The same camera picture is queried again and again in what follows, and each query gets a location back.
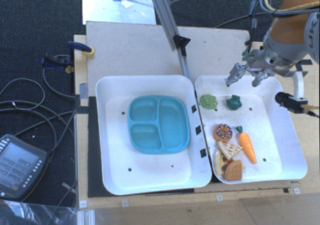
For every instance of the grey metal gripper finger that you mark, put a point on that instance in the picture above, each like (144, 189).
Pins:
(234, 74)
(260, 78)

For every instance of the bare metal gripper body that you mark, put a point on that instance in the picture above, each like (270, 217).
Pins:
(265, 65)

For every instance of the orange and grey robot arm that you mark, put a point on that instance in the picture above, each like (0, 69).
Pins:
(292, 26)

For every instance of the dark green broccoli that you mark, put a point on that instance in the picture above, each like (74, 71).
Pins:
(233, 103)

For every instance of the green grapes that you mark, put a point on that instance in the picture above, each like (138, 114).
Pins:
(208, 101)

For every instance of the white plastic tray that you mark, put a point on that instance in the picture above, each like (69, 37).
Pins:
(272, 129)
(155, 169)

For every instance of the brown doughnut with sprinkles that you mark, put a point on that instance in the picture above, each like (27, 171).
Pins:
(218, 136)

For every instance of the orange carrot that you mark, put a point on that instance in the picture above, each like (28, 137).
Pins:
(247, 145)

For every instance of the tan lattice pie slice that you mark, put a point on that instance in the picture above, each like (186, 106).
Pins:
(228, 150)

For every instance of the blue divided plate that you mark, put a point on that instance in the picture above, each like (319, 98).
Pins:
(172, 124)

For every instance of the pepperoni pizza slice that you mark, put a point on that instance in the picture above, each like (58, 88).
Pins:
(218, 164)

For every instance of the orange waffle biscuit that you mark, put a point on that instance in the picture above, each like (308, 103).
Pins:
(233, 171)

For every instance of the pale wood board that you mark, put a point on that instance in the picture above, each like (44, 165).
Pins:
(130, 51)

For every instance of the black cylinder on white bracket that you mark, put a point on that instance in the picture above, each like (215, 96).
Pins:
(290, 101)

